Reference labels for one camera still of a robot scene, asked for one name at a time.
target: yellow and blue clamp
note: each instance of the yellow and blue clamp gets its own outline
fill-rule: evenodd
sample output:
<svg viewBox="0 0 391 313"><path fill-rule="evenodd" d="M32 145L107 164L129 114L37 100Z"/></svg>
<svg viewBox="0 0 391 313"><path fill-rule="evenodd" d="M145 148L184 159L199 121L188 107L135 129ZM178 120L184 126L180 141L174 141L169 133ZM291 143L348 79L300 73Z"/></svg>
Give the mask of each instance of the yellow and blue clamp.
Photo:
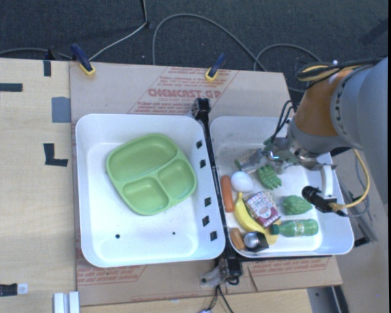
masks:
<svg viewBox="0 0 391 313"><path fill-rule="evenodd" d="M213 81L214 79L216 79L219 68L222 68L225 63L226 56L224 53L221 53L214 65L207 70L206 74L204 75L205 79L207 81Z"/></svg>
<svg viewBox="0 0 391 313"><path fill-rule="evenodd" d="M71 52L74 55L74 59L80 62L80 68L86 73L86 75L93 75L96 72L96 69L92 64L90 64L90 60L85 55L84 51L78 46L78 44L71 45Z"/></svg>

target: cardboard box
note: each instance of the cardboard box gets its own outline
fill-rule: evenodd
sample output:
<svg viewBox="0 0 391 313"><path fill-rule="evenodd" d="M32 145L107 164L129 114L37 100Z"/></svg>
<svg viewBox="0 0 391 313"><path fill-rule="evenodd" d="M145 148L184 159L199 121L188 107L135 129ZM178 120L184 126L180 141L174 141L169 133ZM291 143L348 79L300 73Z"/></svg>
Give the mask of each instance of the cardboard box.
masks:
<svg viewBox="0 0 391 313"><path fill-rule="evenodd" d="M76 271L81 306L210 296L200 275L214 261L98 268L81 253L75 126L89 113L188 115L196 98L209 98L210 122L219 116L277 117L289 99L280 73L220 70L213 82L202 68L95 63L86 75L70 62L74 205L76 216ZM244 274L226 293L287 290L341 284L333 256L278 259L243 263Z"/></svg>

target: green bottle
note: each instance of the green bottle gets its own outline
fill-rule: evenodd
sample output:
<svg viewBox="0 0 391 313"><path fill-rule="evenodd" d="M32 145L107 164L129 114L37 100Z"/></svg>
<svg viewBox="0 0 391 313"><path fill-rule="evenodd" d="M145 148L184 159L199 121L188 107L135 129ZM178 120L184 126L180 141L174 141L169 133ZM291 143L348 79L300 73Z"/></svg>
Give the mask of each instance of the green bottle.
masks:
<svg viewBox="0 0 391 313"><path fill-rule="evenodd" d="M319 224L314 219L286 220L280 225L271 225L271 234L282 234L286 237L302 237L315 235L319 231Z"/></svg>

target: green plate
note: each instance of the green plate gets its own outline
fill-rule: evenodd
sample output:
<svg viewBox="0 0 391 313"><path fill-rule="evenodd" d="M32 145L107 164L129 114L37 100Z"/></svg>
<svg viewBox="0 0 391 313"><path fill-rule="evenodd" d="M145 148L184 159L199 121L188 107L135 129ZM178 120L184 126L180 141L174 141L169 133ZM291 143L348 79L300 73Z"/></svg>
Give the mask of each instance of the green plate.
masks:
<svg viewBox="0 0 391 313"><path fill-rule="evenodd" d="M197 186L186 156L163 134L147 134L117 147L108 155L106 169L124 202L140 215L173 207Z"/></svg>

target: wooden table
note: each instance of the wooden table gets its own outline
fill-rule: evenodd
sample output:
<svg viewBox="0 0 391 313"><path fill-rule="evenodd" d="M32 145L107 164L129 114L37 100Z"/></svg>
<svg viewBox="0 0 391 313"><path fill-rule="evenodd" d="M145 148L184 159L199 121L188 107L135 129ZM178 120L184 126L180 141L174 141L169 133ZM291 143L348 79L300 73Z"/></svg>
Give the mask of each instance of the wooden table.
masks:
<svg viewBox="0 0 391 313"><path fill-rule="evenodd" d="M0 284L26 283L29 293L0 297L0 312L51 312L54 293L76 291L70 123L53 123L52 98L70 98L68 63L0 58ZM68 165L46 166L44 144ZM235 312L311 312L303 290L226 296ZM210 297L109 306L82 312L199 312ZM213 312L227 312L219 299Z"/></svg>

